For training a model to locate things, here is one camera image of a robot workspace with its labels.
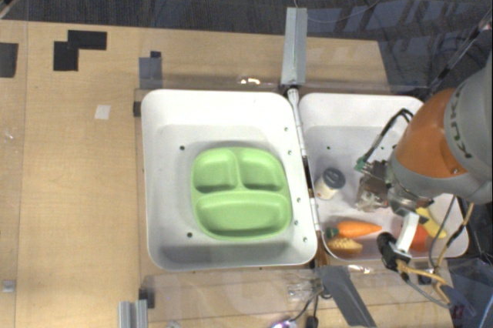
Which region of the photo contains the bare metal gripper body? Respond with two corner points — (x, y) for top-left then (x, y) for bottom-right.
(359, 159), (434, 218)

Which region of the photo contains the orange carrot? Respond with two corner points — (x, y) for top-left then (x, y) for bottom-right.
(324, 219), (383, 239)

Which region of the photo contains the white cup with grey lid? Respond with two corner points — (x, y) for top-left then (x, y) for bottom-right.
(314, 167), (346, 201)

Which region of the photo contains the yellow ridged biscuit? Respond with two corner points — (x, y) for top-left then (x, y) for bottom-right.
(327, 236), (364, 255)

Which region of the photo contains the orange rounded toy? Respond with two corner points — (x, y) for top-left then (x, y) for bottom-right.
(407, 223), (431, 253)

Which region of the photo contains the white plastic tray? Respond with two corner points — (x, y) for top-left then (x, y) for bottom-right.
(140, 89), (319, 273)
(298, 92), (471, 263)

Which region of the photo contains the yellow banana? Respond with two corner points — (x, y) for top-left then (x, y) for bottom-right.
(415, 206), (448, 239)

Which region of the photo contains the thin black and white rod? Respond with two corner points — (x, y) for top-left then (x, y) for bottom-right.
(287, 87), (321, 232)

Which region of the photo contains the green divided plate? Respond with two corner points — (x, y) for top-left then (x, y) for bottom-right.
(189, 147), (292, 242)

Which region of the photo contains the black cylinder on white bracket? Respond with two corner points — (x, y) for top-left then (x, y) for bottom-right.
(376, 213), (421, 270)

